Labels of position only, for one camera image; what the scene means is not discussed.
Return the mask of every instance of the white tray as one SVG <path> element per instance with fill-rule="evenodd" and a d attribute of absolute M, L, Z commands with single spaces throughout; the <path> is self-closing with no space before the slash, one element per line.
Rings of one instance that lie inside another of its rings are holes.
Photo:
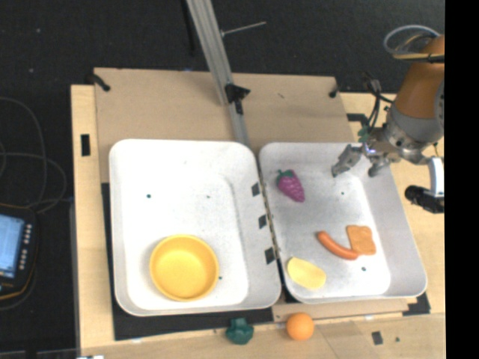
<path fill-rule="evenodd" d="M 137 316 L 265 308 L 281 294 L 257 162 L 226 141 L 123 140 L 109 155 L 116 298 Z M 205 298 L 179 302 L 153 285 L 156 244 L 192 234 L 216 252 L 219 281 Z"/>
<path fill-rule="evenodd" d="M 286 286 L 293 297 L 307 304 L 420 295 L 426 288 L 426 274 L 391 170 L 385 168 L 370 178 L 370 162 L 363 157 L 353 169 L 333 178 L 331 167 L 346 145 L 274 143 L 260 151 Z M 304 203 L 294 202 L 278 190 L 278 169 L 296 172 L 305 190 Z M 372 229 L 376 254 L 344 260 L 317 240 L 317 232 L 325 230 L 340 244 L 350 246 L 348 224 Z M 322 268 L 326 284 L 311 290 L 293 282 L 286 270 L 291 257 Z"/>

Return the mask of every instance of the green toy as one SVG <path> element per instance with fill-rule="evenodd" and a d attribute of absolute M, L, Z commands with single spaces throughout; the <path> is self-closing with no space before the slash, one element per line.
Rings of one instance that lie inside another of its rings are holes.
<path fill-rule="evenodd" d="M 245 345 L 253 337 L 254 328 L 248 325 L 245 318 L 231 320 L 231 326 L 226 330 L 226 337 L 235 344 Z"/>

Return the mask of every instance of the black carpet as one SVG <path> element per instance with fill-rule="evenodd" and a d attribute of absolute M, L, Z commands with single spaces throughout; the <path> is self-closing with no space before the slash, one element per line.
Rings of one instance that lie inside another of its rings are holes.
<path fill-rule="evenodd" d="M 226 36 L 234 72 L 335 76 L 343 91 L 363 91 L 363 71 L 386 92 L 399 88 L 407 65 L 382 48 L 392 29 L 419 24 L 445 30 L 445 0 L 212 1 L 223 30 L 267 22 Z M 46 153 L 67 176 L 69 199 L 71 84 L 85 83 L 94 67 L 206 70 L 196 38 L 195 46 L 191 53 L 180 0 L 0 0 L 0 96 L 24 102 L 37 116 Z M 32 121 L 20 106 L 0 100 L 6 152 L 40 153 Z M 40 160 L 9 156 L 0 203 L 35 202 L 41 167 Z M 48 178 L 45 198 L 55 197 L 62 178 L 51 164 Z M 0 352 L 76 344 L 69 209 L 60 202 L 39 215 L 36 281 L 23 303 L 0 310 Z"/>

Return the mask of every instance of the orange ball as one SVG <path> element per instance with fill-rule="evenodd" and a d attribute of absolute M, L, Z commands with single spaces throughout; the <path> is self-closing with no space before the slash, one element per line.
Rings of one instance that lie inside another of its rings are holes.
<path fill-rule="evenodd" d="M 286 332 L 294 340 L 308 340 L 314 333 L 313 319 L 307 313 L 296 313 L 286 322 Z"/>

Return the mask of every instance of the orange toy hot dog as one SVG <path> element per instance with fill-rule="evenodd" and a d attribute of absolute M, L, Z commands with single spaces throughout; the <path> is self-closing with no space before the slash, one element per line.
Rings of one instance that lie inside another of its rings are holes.
<path fill-rule="evenodd" d="M 354 250 L 339 245 L 326 231 L 320 231 L 317 234 L 317 238 L 325 248 L 338 257 L 344 258 L 345 260 L 355 260 L 359 256 Z"/>

